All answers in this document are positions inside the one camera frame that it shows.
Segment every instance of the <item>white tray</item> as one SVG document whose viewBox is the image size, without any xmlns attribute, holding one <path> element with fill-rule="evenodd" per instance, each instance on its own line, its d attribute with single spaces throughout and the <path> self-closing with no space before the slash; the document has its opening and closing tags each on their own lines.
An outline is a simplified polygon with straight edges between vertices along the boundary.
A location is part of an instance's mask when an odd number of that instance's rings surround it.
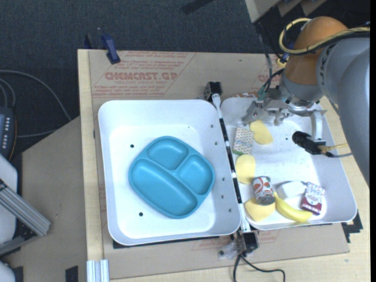
<svg viewBox="0 0 376 282">
<path fill-rule="evenodd" d="M 221 106 L 224 122 L 231 146 L 234 141 L 236 128 L 244 126 L 241 118 L 246 115 L 247 109 L 255 98 L 228 98 Z M 321 110 L 319 105 L 312 109 Z M 286 181 L 302 180 L 313 182 L 325 188 L 323 209 L 318 216 L 306 223 L 297 223 L 283 217 L 275 211 L 263 221 L 254 221 L 248 214 L 249 223 L 259 230 L 281 229 L 294 226 L 327 224 L 352 220 L 357 213 L 357 205 L 350 184 L 347 180 L 342 162 L 339 158 L 329 158 L 323 155 L 311 155 L 292 141 L 296 131 L 311 134 L 310 117 L 294 115 L 284 119 L 280 126 L 273 124 L 274 117 L 269 116 L 264 123 L 273 136 L 273 143 L 259 145 L 253 142 L 252 155 L 256 160 L 257 176 L 269 176 L 273 190 Z M 334 145 L 326 118 L 323 116 L 323 139 L 327 145 Z M 254 196 L 250 185 L 239 183 L 243 203 Z M 288 199 L 288 202 L 298 207 L 300 197 Z"/>
<path fill-rule="evenodd" d="M 98 113 L 105 171 L 108 228 L 123 245 L 232 234 L 240 225 L 230 165 L 219 117 L 203 100 L 112 100 Z M 176 137 L 214 167 L 215 182 L 189 217 L 172 219 L 144 202 L 127 174 L 135 157 L 151 141 Z"/>
</svg>

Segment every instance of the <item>red and white can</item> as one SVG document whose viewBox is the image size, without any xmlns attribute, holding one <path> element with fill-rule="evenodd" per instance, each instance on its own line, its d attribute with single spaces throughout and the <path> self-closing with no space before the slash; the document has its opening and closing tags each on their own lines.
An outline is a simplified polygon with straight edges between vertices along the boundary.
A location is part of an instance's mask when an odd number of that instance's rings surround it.
<svg viewBox="0 0 376 282">
<path fill-rule="evenodd" d="M 252 181 L 256 202 L 262 205 L 273 204 L 276 198 L 273 194 L 270 178 L 268 176 L 259 176 Z"/>
</svg>

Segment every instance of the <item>black device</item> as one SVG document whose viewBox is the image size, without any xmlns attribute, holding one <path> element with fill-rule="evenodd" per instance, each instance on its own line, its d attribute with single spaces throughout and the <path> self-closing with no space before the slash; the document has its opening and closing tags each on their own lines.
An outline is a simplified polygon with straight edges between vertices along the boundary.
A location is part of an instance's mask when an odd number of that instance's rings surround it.
<svg viewBox="0 0 376 282">
<path fill-rule="evenodd" d="M 9 158 L 14 147 L 15 116 L 10 108 L 0 107 L 0 154 Z"/>
</svg>

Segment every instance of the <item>tin can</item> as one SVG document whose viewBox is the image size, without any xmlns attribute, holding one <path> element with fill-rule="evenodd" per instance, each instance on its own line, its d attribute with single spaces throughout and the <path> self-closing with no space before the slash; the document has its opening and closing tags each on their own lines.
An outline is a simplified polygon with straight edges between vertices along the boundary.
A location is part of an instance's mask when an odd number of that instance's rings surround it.
<svg viewBox="0 0 376 282">
<path fill-rule="evenodd" d="M 268 176 L 259 176 L 252 181 L 256 202 L 264 206 L 273 204 L 276 198 L 273 194 L 270 178 Z"/>
</svg>

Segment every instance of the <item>blue clamp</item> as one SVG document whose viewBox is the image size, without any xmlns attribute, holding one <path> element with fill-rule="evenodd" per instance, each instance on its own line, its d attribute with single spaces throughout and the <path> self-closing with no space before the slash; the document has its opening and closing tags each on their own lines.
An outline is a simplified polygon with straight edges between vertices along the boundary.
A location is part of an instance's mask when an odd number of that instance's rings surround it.
<svg viewBox="0 0 376 282">
<path fill-rule="evenodd" d="M 104 47 L 108 50 L 107 57 L 110 60 L 111 64 L 119 63 L 120 57 L 116 53 L 116 48 L 115 48 L 115 43 L 113 41 L 113 38 L 110 35 L 104 33 L 101 39 L 102 39 L 102 43 Z"/>
</svg>

